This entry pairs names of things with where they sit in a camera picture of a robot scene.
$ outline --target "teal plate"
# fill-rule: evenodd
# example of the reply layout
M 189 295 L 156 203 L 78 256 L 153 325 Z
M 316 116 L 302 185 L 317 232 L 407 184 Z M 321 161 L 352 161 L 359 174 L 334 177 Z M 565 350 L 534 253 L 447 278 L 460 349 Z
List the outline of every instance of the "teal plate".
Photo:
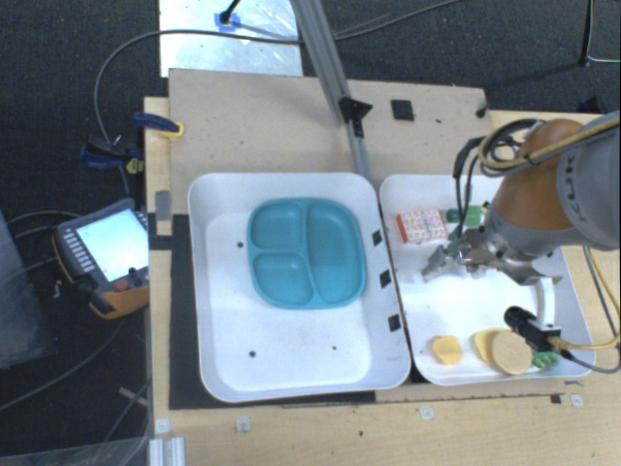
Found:
M 345 306 L 366 282 L 356 218 L 337 202 L 272 200 L 250 216 L 248 260 L 262 298 L 288 309 Z

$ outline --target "white tray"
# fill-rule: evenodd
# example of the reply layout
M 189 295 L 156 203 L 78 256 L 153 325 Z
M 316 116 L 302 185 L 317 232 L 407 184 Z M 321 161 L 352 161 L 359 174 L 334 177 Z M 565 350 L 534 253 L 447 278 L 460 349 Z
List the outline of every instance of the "white tray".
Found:
M 254 289 L 245 245 L 250 214 L 291 197 L 331 199 L 356 217 L 367 282 L 348 306 L 282 309 Z M 409 348 L 395 284 L 380 284 L 390 261 L 385 241 L 374 243 L 383 228 L 366 180 L 348 173 L 209 174 L 190 187 L 188 209 L 200 371 L 214 397 L 245 402 L 383 389 L 405 380 Z
M 480 205 L 493 199 L 500 180 L 475 176 L 472 203 Z M 533 367 L 524 375 L 511 377 L 485 363 L 477 353 L 473 335 L 479 330 L 507 327 L 503 315 L 510 306 L 537 312 L 537 295 L 530 286 L 519 286 L 507 276 L 488 270 L 473 279 L 463 267 L 423 282 L 421 270 L 440 240 L 423 245 L 404 244 L 396 215 L 407 211 L 455 208 L 455 183 L 450 176 L 395 175 L 386 179 L 380 189 L 387 239 L 390 245 L 397 283 L 408 324 L 414 363 L 430 382 L 441 385 L 498 382 L 503 380 L 580 377 L 588 370 L 562 359 L 547 370 Z M 535 261 L 536 269 L 550 276 L 562 276 L 554 286 L 554 323 L 563 329 L 563 337 L 579 344 L 590 344 L 586 322 L 573 289 L 572 278 L 560 251 L 549 258 Z M 435 337 L 457 337 L 464 357 L 454 366 L 442 364 L 433 354 Z M 576 355 L 591 364 L 593 352 L 577 351 Z

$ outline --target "blue tape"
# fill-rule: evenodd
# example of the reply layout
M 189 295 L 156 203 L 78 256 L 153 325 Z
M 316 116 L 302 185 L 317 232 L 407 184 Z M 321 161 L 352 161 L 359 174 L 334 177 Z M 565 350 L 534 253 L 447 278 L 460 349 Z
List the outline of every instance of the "blue tape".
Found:
M 234 33 L 235 29 L 242 25 L 240 17 L 235 13 L 231 14 L 228 24 L 222 24 L 220 21 L 220 13 L 215 13 L 213 14 L 213 22 L 220 33 Z

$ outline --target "yellow food piece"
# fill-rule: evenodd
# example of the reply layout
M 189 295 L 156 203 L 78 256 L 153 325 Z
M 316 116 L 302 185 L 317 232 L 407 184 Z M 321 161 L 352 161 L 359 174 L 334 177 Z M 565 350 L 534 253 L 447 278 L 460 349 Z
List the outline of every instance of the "yellow food piece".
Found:
M 464 356 L 457 338 L 452 335 L 444 335 L 434 339 L 432 347 L 438 359 L 444 364 L 457 364 Z
M 494 364 L 494 357 L 492 356 L 492 342 L 494 337 L 502 331 L 508 330 L 506 328 L 488 328 L 474 334 L 474 345 L 478 349 L 478 353 L 481 358 L 487 364 Z
M 533 362 L 530 346 L 512 331 L 503 331 L 494 337 L 492 357 L 500 369 L 513 376 L 525 373 Z

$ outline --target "small box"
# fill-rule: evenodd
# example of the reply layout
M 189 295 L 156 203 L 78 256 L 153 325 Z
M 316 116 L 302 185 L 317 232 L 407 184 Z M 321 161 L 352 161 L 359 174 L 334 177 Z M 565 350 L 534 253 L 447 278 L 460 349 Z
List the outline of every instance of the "small box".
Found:
M 438 209 L 409 211 L 397 215 L 397 225 L 404 244 L 422 244 L 446 238 L 447 232 Z

